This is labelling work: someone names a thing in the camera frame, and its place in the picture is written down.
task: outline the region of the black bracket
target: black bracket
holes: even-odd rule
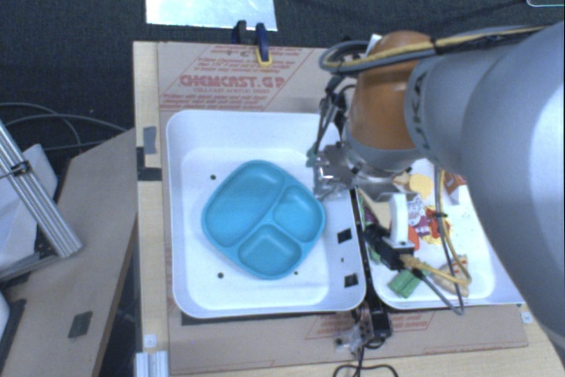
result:
[[[365,301],[369,306],[369,313],[371,314],[371,321],[373,323],[374,336],[377,339],[385,340],[392,335],[392,324],[388,317],[387,307],[382,304],[377,292],[374,289],[373,277],[371,275],[371,266],[369,264],[369,257],[365,247],[363,223],[361,220],[361,213],[358,210],[357,195],[355,190],[350,191],[351,204],[353,205],[353,214],[355,216],[355,224],[357,226],[359,249],[361,251],[361,259],[363,261],[363,268],[365,270],[365,280],[367,292],[365,294]]]
[[[69,330],[69,339],[83,336],[88,333],[90,327],[90,320],[92,319],[92,311],[77,314],[72,319],[71,329]]]
[[[162,170],[156,167],[145,166],[145,150],[137,147],[138,181],[162,181]]]

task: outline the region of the wooden table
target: wooden table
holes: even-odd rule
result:
[[[145,166],[161,168],[159,149],[159,91],[157,78],[157,48],[155,43],[134,43],[134,86],[137,147],[144,146],[144,128],[157,126],[156,150],[145,155]],[[139,194],[139,260],[141,280],[141,325],[144,352],[155,353],[169,349],[167,320],[167,287],[163,225],[162,182],[140,181]],[[401,376],[558,376],[565,375],[546,335],[539,325],[525,325],[529,346],[517,349],[449,353],[414,358],[367,360],[366,365],[380,362],[394,366]],[[250,377],[291,377],[331,375],[337,364],[287,366],[246,370],[222,375]],[[378,375],[387,375],[381,370]]]

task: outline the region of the blue plastic plate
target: blue plastic plate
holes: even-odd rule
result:
[[[312,250],[326,224],[324,208],[285,170],[250,161],[215,190],[202,229],[218,250],[261,278],[290,274]]]

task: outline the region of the wooden board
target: wooden board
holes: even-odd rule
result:
[[[159,129],[159,100],[157,84],[157,43],[137,42],[134,44],[134,84],[136,93],[136,125],[138,126],[138,146],[143,146],[143,129],[157,127]],[[161,167],[157,131],[157,150],[155,154],[146,155],[146,164],[151,162]],[[163,207],[158,205],[159,182],[139,183],[139,249],[141,264],[141,296],[142,296],[142,328],[147,339],[155,337],[156,343],[146,343],[144,351],[167,351],[170,346],[168,316],[169,308],[166,299],[165,285],[165,250],[163,242],[164,224]],[[435,377],[437,375],[492,375],[492,376],[529,376],[565,375],[561,362],[545,334],[535,323],[524,326],[529,346],[526,348],[500,349],[474,352],[455,352],[457,344],[452,344],[451,353],[425,355],[413,358],[386,358],[384,360],[367,360],[367,365],[389,363],[400,375],[420,375]],[[487,344],[486,349],[496,345]],[[230,376],[328,376],[337,364],[287,366],[268,369],[254,369],[238,372],[223,372]]]
[[[2,376],[98,376],[132,253],[134,146],[129,131],[72,160],[58,206],[84,247],[7,291],[27,305]],[[87,333],[70,339],[88,312]]]

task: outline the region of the metal rod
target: metal rod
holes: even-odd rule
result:
[[[24,160],[24,155],[0,121],[0,172],[9,173]],[[57,255],[64,258],[77,252],[82,246],[79,238],[60,215],[33,169],[21,175],[9,175],[8,179]]]
[[[46,256],[45,258],[41,258],[39,252],[36,252],[22,260],[14,262],[8,268],[5,268],[0,272],[0,283],[4,283],[10,281],[13,278],[17,278],[18,276],[22,276],[27,272],[31,272],[32,270],[36,270],[37,268],[41,268],[50,262],[58,260],[59,258],[51,254],[50,256]]]

